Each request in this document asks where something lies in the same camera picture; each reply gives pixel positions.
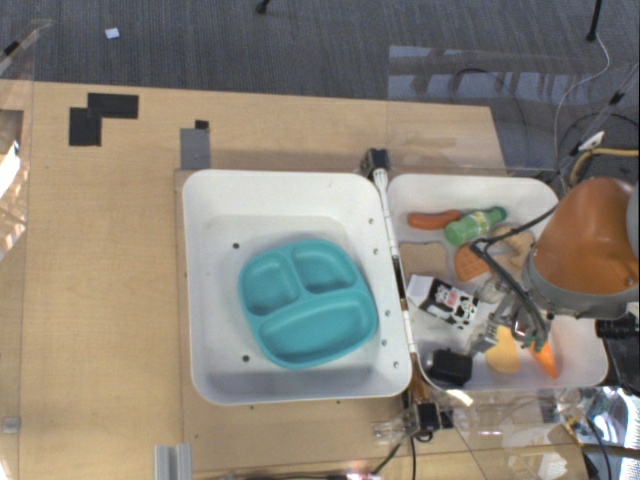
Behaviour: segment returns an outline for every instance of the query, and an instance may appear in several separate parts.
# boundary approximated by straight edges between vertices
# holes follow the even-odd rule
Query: teal plate
[[[238,282],[258,345],[274,363],[299,369],[342,357],[378,327],[367,284],[349,256],[325,240],[304,240],[251,258]]]

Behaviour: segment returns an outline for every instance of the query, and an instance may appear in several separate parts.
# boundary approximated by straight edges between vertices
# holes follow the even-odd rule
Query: gray floor
[[[40,80],[373,99],[391,45],[602,58],[584,40],[594,0],[257,1],[0,0],[0,40],[52,18]],[[639,7],[604,1],[613,63],[638,59]]]

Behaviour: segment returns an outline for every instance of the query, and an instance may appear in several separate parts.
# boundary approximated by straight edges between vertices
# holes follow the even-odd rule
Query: wooden tabletop
[[[69,109],[86,107],[89,92],[137,94],[139,117],[103,119],[101,147],[70,147]],[[21,480],[152,478],[154,446],[184,441],[194,443],[197,478],[287,464],[355,467],[388,452],[368,429],[393,415],[397,400],[210,407],[215,441],[197,444],[185,431],[198,414],[188,415],[181,383],[174,173],[180,129],[196,119],[210,123],[218,168],[352,171],[366,149],[389,144],[402,144],[409,163],[455,165],[452,144],[490,167],[501,158],[490,113],[479,107],[35,84]],[[419,447],[429,478],[483,478],[457,432],[437,437]],[[575,458],[565,446],[561,455]],[[388,478],[408,465],[398,459]]]

